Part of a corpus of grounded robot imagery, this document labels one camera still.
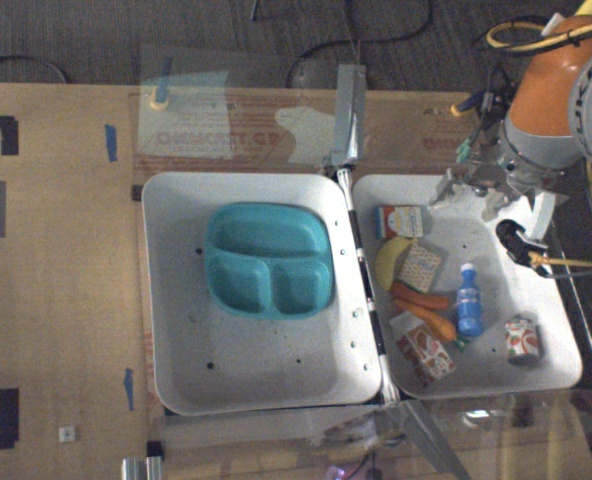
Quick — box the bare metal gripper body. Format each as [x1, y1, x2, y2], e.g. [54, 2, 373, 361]
[463, 141, 533, 198]

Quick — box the orange and white carton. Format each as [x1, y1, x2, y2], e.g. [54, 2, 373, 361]
[373, 204, 426, 241]

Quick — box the brown cardboard board red print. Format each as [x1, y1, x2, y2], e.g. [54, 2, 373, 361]
[128, 90, 507, 449]

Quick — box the white patterned packet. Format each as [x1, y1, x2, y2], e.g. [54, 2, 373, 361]
[397, 243, 444, 295]

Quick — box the yellow banana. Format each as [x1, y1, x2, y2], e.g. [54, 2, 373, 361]
[374, 235, 418, 292]

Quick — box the white plastic tray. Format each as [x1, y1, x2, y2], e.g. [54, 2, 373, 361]
[140, 171, 384, 417]
[351, 173, 585, 401]

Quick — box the blue bottle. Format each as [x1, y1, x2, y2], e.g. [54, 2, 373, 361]
[455, 262, 486, 339]

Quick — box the orange sausage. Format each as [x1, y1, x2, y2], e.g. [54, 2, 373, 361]
[390, 281, 452, 312]

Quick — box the thin black and white rod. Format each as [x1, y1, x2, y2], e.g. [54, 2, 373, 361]
[335, 167, 401, 405]

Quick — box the orange carrot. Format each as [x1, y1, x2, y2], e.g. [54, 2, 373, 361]
[394, 297, 470, 353]

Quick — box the white and orange can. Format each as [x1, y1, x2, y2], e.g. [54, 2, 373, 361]
[503, 317, 542, 366]

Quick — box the brown and white carton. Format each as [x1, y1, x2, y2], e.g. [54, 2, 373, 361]
[388, 310, 458, 388]

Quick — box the teal divided plate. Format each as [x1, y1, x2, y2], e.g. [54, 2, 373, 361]
[203, 201, 337, 321]

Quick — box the black cylinder on white bracket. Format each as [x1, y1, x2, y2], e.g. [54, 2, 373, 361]
[494, 190, 558, 270]

